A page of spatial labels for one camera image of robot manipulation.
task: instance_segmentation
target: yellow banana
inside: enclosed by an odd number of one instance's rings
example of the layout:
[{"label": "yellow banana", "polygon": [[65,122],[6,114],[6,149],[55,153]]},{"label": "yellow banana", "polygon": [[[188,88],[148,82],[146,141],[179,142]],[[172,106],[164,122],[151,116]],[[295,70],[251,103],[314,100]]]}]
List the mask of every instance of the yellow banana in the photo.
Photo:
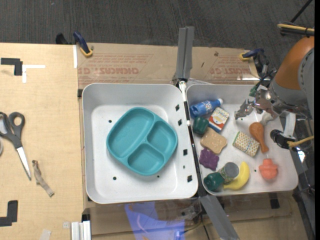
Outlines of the yellow banana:
[{"label": "yellow banana", "polygon": [[232,180],[230,183],[223,184],[223,189],[238,190],[248,182],[249,176],[250,176],[249,165],[245,161],[243,161],[240,164],[238,176],[234,180]]}]

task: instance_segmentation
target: yellow clamp pad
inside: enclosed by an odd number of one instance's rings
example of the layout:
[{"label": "yellow clamp pad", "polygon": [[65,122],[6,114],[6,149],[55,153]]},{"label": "yellow clamp pad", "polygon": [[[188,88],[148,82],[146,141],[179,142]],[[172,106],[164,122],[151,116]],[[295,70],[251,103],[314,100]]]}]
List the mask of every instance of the yellow clamp pad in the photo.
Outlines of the yellow clamp pad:
[{"label": "yellow clamp pad", "polygon": [[246,52],[240,53],[240,54],[239,54],[239,58],[240,58],[240,60],[242,60],[243,62],[247,62],[248,60],[250,60],[250,57],[244,58],[244,57],[243,57],[244,54],[246,54]]},{"label": "yellow clamp pad", "polygon": [[87,58],[89,58],[89,57],[91,57],[92,56],[92,50],[88,47],[88,49],[89,49],[89,51],[90,52],[88,52],[88,53],[86,53],[85,51],[84,51],[84,49],[82,49],[82,47],[80,47],[80,51],[82,52],[82,54],[84,55],[84,56],[86,56]]}]

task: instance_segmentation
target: blue clamp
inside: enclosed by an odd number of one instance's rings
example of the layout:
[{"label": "blue clamp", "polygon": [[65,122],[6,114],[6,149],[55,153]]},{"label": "blue clamp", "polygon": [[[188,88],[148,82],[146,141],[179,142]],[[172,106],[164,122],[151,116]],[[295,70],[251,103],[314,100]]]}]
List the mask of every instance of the blue clamp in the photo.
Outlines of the blue clamp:
[{"label": "blue clamp", "polygon": [[80,44],[80,51],[83,53],[83,55],[86,57],[92,56],[93,54],[92,50],[88,47],[82,35],[78,31],[74,31],[73,36],[74,36],[75,42],[78,42]]},{"label": "blue clamp", "polygon": [[248,61],[251,57],[256,56],[259,52],[264,53],[265,50],[262,49],[262,48],[257,48],[257,49],[250,50],[250,51],[245,52],[245,53],[240,53],[239,54],[239,58],[240,58],[240,60],[245,62],[245,61]]}]

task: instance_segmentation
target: gray carpet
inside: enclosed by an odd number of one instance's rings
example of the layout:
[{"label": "gray carpet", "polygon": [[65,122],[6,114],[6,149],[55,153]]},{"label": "gray carpet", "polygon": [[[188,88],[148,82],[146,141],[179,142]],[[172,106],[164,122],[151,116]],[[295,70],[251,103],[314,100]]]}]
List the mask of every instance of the gray carpet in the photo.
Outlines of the gray carpet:
[{"label": "gray carpet", "polygon": [[[264,48],[279,67],[301,36],[280,35],[308,0],[0,0],[0,42],[74,42],[178,45],[179,28],[195,27],[194,46]],[[315,0],[295,21],[315,25]]]}]

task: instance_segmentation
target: scissors handle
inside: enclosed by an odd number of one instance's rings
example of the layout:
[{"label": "scissors handle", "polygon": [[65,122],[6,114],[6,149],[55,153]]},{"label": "scissors handle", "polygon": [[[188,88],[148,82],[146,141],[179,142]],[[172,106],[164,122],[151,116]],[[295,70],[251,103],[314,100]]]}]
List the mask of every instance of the scissors handle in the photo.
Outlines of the scissors handle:
[{"label": "scissors handle", "polygon": [[18,138],[15,134],[12,133],[11,124],[9,122],[7,114],[0,112],[0,120],[1,119],[3,120],[3,125],[4,125],[5,131],[0,129],[0,136],[3,136],[5,138],[9,139],[10,141],[12,141],[12,143],[16,149],[22,147],[22,143],[21,143],[20,138]]},{"label": "scissors handle", "polygon": [[[15,123],[15,119],[20,118],[20,124]],[[19,112],[12,112],[9,115],[9,123],[13,129],[14,135],[17,136],[21,140],[21,132],[26,122],[25,116]]]}]

